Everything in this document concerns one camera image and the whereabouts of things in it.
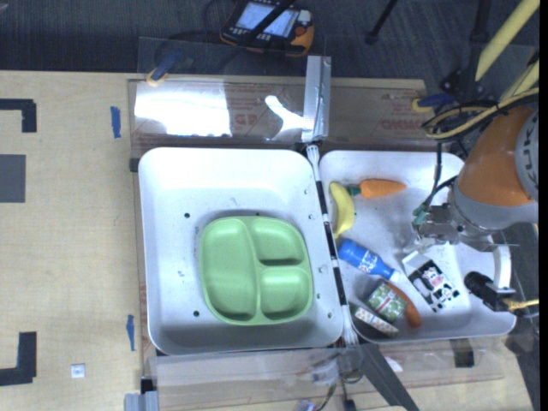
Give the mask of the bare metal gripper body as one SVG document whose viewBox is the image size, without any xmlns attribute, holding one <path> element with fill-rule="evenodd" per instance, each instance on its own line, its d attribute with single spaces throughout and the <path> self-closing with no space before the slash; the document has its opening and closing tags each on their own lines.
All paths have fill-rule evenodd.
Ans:
<svg viewBox="0 0 548 411">
<path fill-rule="evenodd" d="M 422 241 L 451 245 L 461 242 L 463 226 L 449 203 L 430 205 L 421 214 L 415 227 Z"/>
</svg>

